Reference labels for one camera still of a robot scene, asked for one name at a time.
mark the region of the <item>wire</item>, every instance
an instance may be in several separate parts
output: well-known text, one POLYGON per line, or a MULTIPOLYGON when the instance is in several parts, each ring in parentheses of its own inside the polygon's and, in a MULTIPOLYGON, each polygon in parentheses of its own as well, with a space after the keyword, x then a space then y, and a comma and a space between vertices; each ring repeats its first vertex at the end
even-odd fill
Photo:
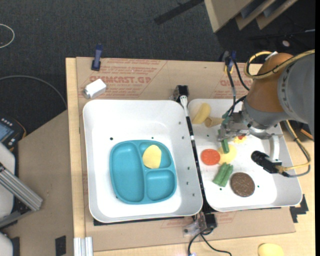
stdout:
POLYGON ((198 234, 196 234, 196 235, 191 239, 191 241, 189 242, 189 245, 188 245, 188 256, 191 255, 191 245, 192 245, 193 241, 194 241, 199 235, 202 237, 202 239, 204 240, 204 242, 205 242, 212 250, 214 250, 214 251, 216 251, 216 252, 218 252, 218 253, 229 254, 230 256, 232 256, 232 254, 231 254, 229 251, 215 249, 214 247, 211 246, 211 244, 208 243, 208 241, 205 239, 204 236, 211 234, 212 231, 213 231, 213 229, 211 229, 208 233, 199 232, 198 234))
POLYGON ((280 69, 286 67, 287 65, 307 56, 307 55, 311 55, 311 54, 314 54, 316 52, 315 49, 312 49, 312 50, 308 50, 308 51, 305 51, 303 53, 300 53, 296 56, 293 56, 289 59, 287 59, 286 61, 282 62, 280 65, 277 65, 275 68, 273 68, 272 70, 269 70, 265 73, 262 73, 262 74, 250 74, 249 72, 249 66, 251 64, 251 62, 253 60, 255 60, 257 57, 261 56, 261 55, 270 55, 272 52, 270 51, 261 51, 261 52, 258 52, 256 53, 255 55, 251 56, 249 58, 249 60, 245 63, 244 65, 244 73, 247 77, 249 78, 252 78, 252 79, 263 79, 263 78, 266 78, 266 77, 269 77, 275 73, 277 73, 280 69))
POLYGON ((245 84, 245 82, 242 80, 242 77, 241 77, 241 74, 240 74, 240 70, 239 70, 239 67, 238 67, 238 64, 237 64, 236 60, 235 60, 232 56, 230 56, 230 58, 232 59, 232 61, 233 61, 233 63, 234 63, 236 72, 237 72, 237 74, 238 74, 238 77, 239 77, 239 80, 240 80, 242 86, 243 86, 247 91, 249 91, 250 89, 247 87, 247 85, 245 84))
POLYGON ((0 81, 7 80, 7 79, 16 79, 16 78, 26 78, 26 79, 36 80, 36 81, 39 81, 39 82, 44 83, 45 85, 51 87, 59 95, 59 97, 62 99, 65 108, 66 109, 68 108, 67 102, 65 101, 62 94, 52 84, 50 84, 40 78, 37 78, 34 76, 29 76, 29 75, 9 75, 9 76, 5 76, 5 77, 1 77, 0 81))
POLYGON ((0 49, 1 49, 1 48, 7 47, 8 45, 10 45, 14 41, 14 39, 16 37, 16 34, 15 34, 14 30, 11 27, 9 27, 9 26, 7 26, 5 24, 1 24, 0 23, 0 27, 5 27, 5 28, 7 28, 8 30, 10 30, 12 32, 11 40, 8 43, 6 43, 5 45, 0 46, 0 49))
POLYGON ((247 95, 242 96, 241 98, 239 98, 234 105, 232 105, 229 110, 227 111, 227 113, 229 113, 232 109, 235 108, 235 106, 239 103, 239 102, 243 102, 246 99, 247 95))
POLYGON ((290 125, 289 121, 286 120, 284 121, 285 126, 287 127, 290 135, 293 137, 293 140, 297 143, 297 145, 299 146, 299 148, 301 149, 302 153, 304 154, 305 158, 307 159, 306 163, 303 164, 299 164, 299 165, 295 165, 295 166, 291 166, 291 167, 283 167, 283 166, 276 166, 276 168, 279 170, 279 173, 281 173, 282 175, 289 177, 289 178, 296 178, 296 177, 300 177, 303 175, 306 175, 310 172, 311 170, 311 156, 309 154, 309 152, 306 150, 306 148, 302 145, 300 139, 298 138, 298 136, 296 135, 294 129, 292 128, 292 126, 290 125), (302 168, 302 167, 306 167, 308 166, 307 171, 300 173, 300 174, 288 174, 286 171, 292 170, 292 169, 297 169, 297 168, 302 168))
POLYGON ((231 107, 231 111, 229 113, 229 117, 233 114, 234 110, 235 110, 235 104, 236 104, 236 88, 235 88, 235 84, 234 84, 234 81, 232 79, 232 76, 231 76, 231 73, 229 71, 229 67, 228 67, 228 61, 229 61, 229 58, 230 57, 227 57, 225 58, 224 62, 225 62, 225 66, 226 66, 226 73, 228 75, 228 78, 229 78, 229 81, 230 81, 230 85, 231 85, 231 88, 232 88, 232 94, 233 94, 233 104, 232 104, 232 107, 231 107))

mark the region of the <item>yellow toy food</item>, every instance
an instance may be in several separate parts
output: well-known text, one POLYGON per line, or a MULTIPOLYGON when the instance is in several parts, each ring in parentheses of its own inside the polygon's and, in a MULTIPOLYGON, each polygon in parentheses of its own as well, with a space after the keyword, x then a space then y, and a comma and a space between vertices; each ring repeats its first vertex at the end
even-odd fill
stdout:
POLYGON ((223 163, 230 164, 236 157, 237 155, 237 149, 229 144, 229 152, 224 153, 224 150, 222 146, 217 150, 220 154, 220 161, 219 164, 222 165, 223 163))
POLYGON ((284 251, 280 245, 274 243, 263 243, 258 247, 259 256, 284 256, 284 251))
POLYGON ((157 145, 151 145, 143 152, 143 164, 150 169, 157 169, 160 166, 161 155, 161 149, 157 145))
POLYGON ((222 121, 224 119, 220 118, 220 117, 212 117, 212 116, 208 116, 205 120, 204 120, 204 125, 208 128, 213 127, 213 126, 217 126, 217 125, 221 125, 222 121))
POLYGON ((211 107, 208 103, 202 103, 199 111, 196 113, 195 117, 192 119, 191 123, 193 125, 202 124, 207 117, 210 115, 211 107))

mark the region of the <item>teal plate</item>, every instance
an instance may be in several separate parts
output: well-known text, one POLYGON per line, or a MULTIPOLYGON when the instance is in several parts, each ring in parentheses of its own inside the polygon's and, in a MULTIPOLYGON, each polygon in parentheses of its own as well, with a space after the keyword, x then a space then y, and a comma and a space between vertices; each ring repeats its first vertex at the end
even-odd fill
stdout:
POLYGON ((127 204, 150 204, 169 199, 177 188, 177 175, 168 148, 154 140, 128 140, 116 144, 110 153, 110 178, 118 199, 127 204), (145 150, 156 145, 161 150, 159 168, 143 163, 145 150))

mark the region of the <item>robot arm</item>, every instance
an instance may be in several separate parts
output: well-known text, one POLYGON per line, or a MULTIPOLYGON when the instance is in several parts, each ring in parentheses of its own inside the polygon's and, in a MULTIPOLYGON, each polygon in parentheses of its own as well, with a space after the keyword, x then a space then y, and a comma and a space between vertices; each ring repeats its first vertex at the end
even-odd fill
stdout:
POLYGON ((271 55, 253 78, 242 110, 222 123, 218 140, 252 134, 269 139, 267 130, 280 121, 296 120, 308 124, 315 137, 315 51, 292 56, 271 55))

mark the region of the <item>red toy tomato slice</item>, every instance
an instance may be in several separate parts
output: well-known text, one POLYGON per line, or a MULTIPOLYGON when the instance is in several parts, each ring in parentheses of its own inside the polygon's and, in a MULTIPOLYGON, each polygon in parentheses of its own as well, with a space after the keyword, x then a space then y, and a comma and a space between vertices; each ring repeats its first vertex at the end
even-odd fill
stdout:
POLYGON ((213 166, 219 163, 220 154, 214 149, 205 149, 201 152, 201 160, 207 166, 213 166))

